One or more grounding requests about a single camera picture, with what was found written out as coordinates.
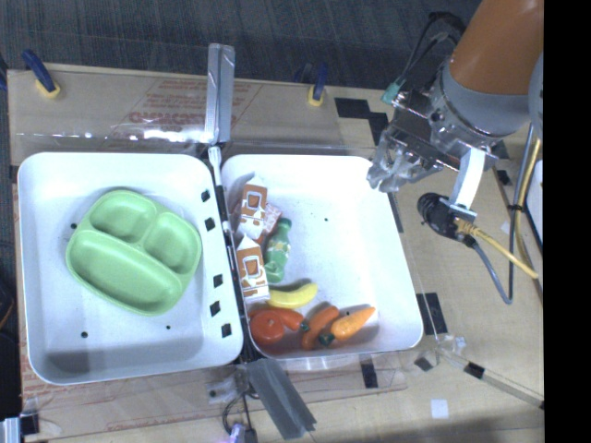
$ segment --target toy banana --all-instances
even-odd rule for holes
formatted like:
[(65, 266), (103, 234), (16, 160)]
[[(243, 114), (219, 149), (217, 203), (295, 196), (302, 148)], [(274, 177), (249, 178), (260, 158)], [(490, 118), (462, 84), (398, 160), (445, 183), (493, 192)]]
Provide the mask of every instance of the toy banana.
[(299, 308), (309, 303), (318, 293), (318, 285), (315, 282), (308, 282), (293, 291), (282, 291), (271, 289), (271, 298), (267, 304), (283, 308)]

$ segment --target toy bottle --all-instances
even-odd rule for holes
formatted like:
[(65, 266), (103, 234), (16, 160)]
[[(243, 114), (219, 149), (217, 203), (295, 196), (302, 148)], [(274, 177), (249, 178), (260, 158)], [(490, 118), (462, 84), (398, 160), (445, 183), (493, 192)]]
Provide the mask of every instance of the toy bottle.
[(267, 272), (267, 281), (277, 283), (283, 280), (285, 275), (285, 263), (289, 258), (289, 237), (287, 233), (292, 227), (290, 220), (281, 218), (277, 222), (276, 232), (269, 238), (265, 248), (265, 271)]

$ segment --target toy tomato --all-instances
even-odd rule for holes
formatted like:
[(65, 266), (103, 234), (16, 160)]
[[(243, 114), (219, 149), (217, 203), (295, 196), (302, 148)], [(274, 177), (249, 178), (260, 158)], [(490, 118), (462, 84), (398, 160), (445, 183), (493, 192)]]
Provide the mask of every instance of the toy tomato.
[(272, 310), (261, 310), (250, 319), (250, 333), (257, 344), (274, 344), (283, 338), (281, 318)]

